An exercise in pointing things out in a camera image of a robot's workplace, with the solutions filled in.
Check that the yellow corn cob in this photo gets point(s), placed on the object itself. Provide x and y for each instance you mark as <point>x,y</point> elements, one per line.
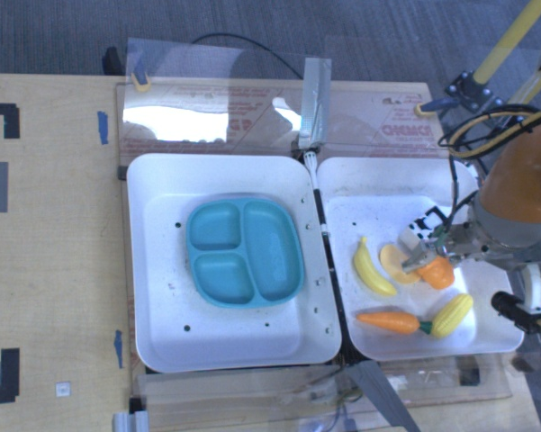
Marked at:
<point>452,315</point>

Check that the brown cardboard board red print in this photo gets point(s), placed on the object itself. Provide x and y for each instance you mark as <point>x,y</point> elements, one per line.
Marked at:
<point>364,124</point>

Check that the white plastic tray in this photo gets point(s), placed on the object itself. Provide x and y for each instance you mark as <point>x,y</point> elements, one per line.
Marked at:
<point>234,340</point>
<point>378,196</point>

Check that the orange carrot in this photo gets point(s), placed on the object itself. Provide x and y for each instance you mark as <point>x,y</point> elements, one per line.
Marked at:
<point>389,322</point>

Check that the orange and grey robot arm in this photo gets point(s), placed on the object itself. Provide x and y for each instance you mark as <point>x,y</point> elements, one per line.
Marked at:
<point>515,173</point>

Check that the orange toy pepper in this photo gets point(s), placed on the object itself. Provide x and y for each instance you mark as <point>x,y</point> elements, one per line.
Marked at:
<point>439,275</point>

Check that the yellow banana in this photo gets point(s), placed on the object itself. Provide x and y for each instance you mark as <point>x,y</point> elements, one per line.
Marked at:
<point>371,272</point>

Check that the blue divided plate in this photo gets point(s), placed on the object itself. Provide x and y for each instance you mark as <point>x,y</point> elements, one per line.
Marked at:
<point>270,250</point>

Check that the pale yellow round chip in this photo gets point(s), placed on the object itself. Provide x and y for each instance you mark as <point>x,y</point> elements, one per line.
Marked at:
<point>391,259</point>

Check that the black cylinder on white bracket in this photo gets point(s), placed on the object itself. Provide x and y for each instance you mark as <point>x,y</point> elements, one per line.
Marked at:
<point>515,309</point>

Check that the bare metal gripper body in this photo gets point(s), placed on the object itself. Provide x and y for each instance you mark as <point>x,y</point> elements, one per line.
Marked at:
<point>461,241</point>

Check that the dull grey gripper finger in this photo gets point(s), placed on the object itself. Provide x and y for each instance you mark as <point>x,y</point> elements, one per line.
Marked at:
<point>419,259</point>

